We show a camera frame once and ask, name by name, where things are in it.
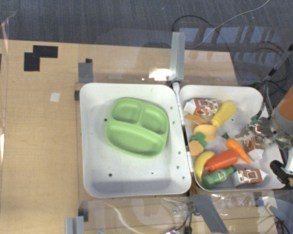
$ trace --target toy bottle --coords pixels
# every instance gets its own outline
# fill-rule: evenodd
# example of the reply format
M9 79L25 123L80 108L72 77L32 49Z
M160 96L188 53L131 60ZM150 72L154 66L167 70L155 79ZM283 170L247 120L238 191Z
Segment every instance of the toy bottle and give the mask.
M217 113L211 119L211 124L215 127L220 127L227 119L229 119L236 111L235 105L226 101L222 106L218 109Z
M221 154L209 159L204 167L204 170L210 172L216 171L221 168L229 167L238 161L238 155L233 150L226 150Z
M206 189L211 189L215 185L225 181L230 174L236 172L236 168L234 166L229 166L227 169L219 169L215 172L212 172L209 175L203 177L203 185Z

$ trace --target orange carrot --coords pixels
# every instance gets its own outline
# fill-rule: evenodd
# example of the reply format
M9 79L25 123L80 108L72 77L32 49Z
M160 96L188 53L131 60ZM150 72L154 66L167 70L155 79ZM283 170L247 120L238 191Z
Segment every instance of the orange carrot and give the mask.
M243 147L240 145L239 142L237 142L234 138L229 138L228 134L225 133L222 135L223 138L227 139L227 147L233 151L241 158L243 159L246 163L250 164L251 161L244 151Z

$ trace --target yellow banana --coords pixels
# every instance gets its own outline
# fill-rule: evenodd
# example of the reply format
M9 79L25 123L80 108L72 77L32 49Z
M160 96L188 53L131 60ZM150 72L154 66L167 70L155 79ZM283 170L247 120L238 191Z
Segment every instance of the yellow banana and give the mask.
M199 179L199 182L202 182L202 173L203 173L205 163L214 156L215 156L214 152L205 151L205 152L202 152L195 160L194 171Z

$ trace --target white wire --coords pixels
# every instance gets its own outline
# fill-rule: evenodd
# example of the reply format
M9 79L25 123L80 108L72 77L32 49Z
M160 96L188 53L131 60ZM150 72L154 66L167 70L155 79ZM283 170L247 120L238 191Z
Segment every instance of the white wire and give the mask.
M230 18L230 19L228 19L227 21L224 21L222 24L220 24L220 25L218 25L216 28L214 28L213 30L211 30L208 34L207 34L207 36L198 44L198 45L196 45L195 46L195 48L196 47L198 47L198 46L200 46L216 29L218 29L219 27L221 27L221 26L223 26L224 24L226 24L227 22L229 22L229 21L231 21L231 20L233 20L233 19L236 19L237 17L239 17L239 16L242 16L242 15L245 15L245 14L247 14L247 13L250 13L250 12L254 12L254 11L256 11L256 10L259 10L259 9L261 9L262 7L264 7L267 3L269 3L269 1L270 0L267 0L263 5L261 5L261 6L259 6L258 8L256 8L256 9L252 9L252 10L249 10L249 11L245 11L245 12L242 12L242 13L240 13L240 14L238 14L238 15L236 15L236 16L234 16L233 18Z

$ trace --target yellow mustard bottle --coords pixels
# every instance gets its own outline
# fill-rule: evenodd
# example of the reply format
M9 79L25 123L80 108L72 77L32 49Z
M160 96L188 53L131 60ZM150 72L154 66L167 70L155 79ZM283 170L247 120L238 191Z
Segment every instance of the yellow mustard bottle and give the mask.
M235 105L226 101L222 106L218 109L217 113L211 119L211 124L214 127L220 127L227 119L229 119L236 111Z

